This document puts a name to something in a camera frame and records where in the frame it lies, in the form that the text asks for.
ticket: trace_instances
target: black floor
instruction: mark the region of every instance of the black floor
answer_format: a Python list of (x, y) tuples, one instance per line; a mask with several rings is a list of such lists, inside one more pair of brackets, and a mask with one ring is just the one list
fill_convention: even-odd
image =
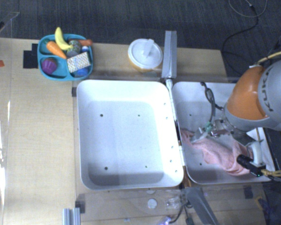
[[(99, 43), (129, 44), (137, 38), (164, 43), (164, 31), (176, 30), (179, 47), (222, 49), (229, 35), (247, 29), (256, 18), (237, 14), (229, 0), (0, 0), (0, 10), (18, 11), (15, 38), (41, 37), (60, 26)], [(266, 0), (248, 0), (260, 14)], [(231, 4), (254, 15), (244, 0)], [(281, 35), (281, 0), (268, 0), (258, 25), (229, 39), (224, 54), (230, 76), (239, 76), (265, 57)]]

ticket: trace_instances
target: wooden table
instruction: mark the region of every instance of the wooden table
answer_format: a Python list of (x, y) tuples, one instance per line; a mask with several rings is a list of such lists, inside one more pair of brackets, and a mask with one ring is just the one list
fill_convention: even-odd
[[(2, 46), (7, 42), (12, 42), (12, 60), (8, 60), (6, 53), (2, 52)], [(76, 183), (79, 175), (75, 172), (77, 154), (74, 144), (77, 137), (74, 136), (72, 98), (75, 83), (51, 81), (44, 78), (38, 69), (23, 69), (23, 51), (31, 50), (32, 43), (38, 41), (0, 38), (0, 60), (6, 66), (12, 66), (3, 219), (5, 225), (60, 225), (63, 208), (75, 207), (76, 186), (80, 186)], [(127, 63), (127, 48), (126, 45), (94, 44), (95, 65), (90, 78), (122, 78), (123, 74), (142, 77)], [(181, 48), (177, 56), (178, 66), (181, 66), (178, 74), (194, 78), (203, 75), (213, 78), (226, 76), (219, 51)], [(253, 187), (253, 190), (262, 195), (260, 186)], [(207, 188), (207, 191), (211, 206), (217, 207), (215, 215), (220, 223), (265, 224), (262, 211), (253, 199), (244, 198), (242, 189), (235, 192), (231, 187), (213, 187)], [(114, 211), (121, 206), (138, 209), (140, 216), (129, 217), (128, 212), (116, 214), (117, 217), (112, 220), (83, 224), (157, 224), (163, 217), (156, 212), (144, 216), (141, 197), (127, 199), (127, 194), (123, 195), (122, 192), (112, 195), (105, 192), (103, 197), (96, 192), (89, 192), (88, 195), (97, 203), (97, 206), (93, 204), (93, 212), (98, 213), (98, 217), (112, 212), (105, 210), (111, 204)], [(195, 224), (200, 224), (194, 210), (190, 212)], [(181, 216), (176, 224), (184, 225), (185, 216)]]

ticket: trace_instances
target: white cap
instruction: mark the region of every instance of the white cap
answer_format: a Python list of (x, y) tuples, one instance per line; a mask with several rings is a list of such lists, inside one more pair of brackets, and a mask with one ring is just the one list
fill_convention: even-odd
[(163, 53), (152, 39), (137, 39), (128, 48), (131, 62), (142, 69), (153, 69), (161, 64)]

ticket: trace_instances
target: lid handle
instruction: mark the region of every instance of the lid handle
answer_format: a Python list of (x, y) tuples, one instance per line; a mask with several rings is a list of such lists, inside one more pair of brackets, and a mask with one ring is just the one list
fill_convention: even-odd
[(154, 44), (154, 40), (149, 39), (146, 43), (145, 43), (145, 48), (144, 48), (144, 52), (143, 55), (145, 58), (147, 58), (151, 52), (151, 49), (153, 47)]

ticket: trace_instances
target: purple toy vegetable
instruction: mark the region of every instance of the purple toy vegetable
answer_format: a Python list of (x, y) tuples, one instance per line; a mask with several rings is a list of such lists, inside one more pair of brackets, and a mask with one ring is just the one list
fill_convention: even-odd
[(42, 62), (42, 70), (44, 73), (51, 75), (57, 69), (57, 64), (54, 58), (46, 58)]

